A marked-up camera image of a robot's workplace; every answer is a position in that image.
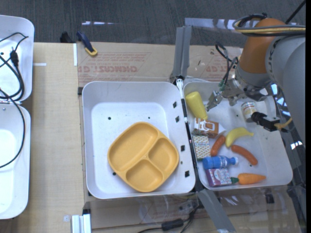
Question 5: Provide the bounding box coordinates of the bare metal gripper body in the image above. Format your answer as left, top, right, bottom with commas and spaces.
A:
220, 78, 269, 103

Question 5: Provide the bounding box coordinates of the small white and yellow can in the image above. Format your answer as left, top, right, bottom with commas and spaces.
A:
241, 101, 258, 121

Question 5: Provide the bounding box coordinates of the yellow mustard bottle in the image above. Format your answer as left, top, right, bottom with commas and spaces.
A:
185, 91, 209, 121

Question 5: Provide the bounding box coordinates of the orange and white carton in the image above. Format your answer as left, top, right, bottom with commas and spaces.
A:
191, 117, 220, 139

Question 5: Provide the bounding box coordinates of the yellow banana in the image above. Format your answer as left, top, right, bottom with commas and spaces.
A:
225, 127, 255, 148

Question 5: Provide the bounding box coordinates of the orange sausage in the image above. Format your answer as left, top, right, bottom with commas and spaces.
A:
210, 134, 226, 157
230, 144, 259, 166

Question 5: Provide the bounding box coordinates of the blue plastic bottle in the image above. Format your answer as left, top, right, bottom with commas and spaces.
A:
202, 155, 240, 170

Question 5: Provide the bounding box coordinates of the white plastic tray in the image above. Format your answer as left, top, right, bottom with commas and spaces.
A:
182, 81, 294, 192
0, 103, 32, 220
0, 14, 35, 102
82, 81, 196, 200

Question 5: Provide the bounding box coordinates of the purple carton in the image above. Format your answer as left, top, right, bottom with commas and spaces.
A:
205, 167, 233, 188

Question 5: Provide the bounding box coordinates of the orange carrot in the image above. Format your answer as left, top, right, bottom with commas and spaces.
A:
230, 172, 267, 185

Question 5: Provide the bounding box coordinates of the yellow divided plate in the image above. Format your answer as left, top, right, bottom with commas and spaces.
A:
107, 121, 180, 193

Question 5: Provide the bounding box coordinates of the brown cardboard board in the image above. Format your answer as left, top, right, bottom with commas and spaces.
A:
76, 41, 294, 230

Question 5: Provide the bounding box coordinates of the black cable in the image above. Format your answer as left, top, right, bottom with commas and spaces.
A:
0, 32, 30, 169

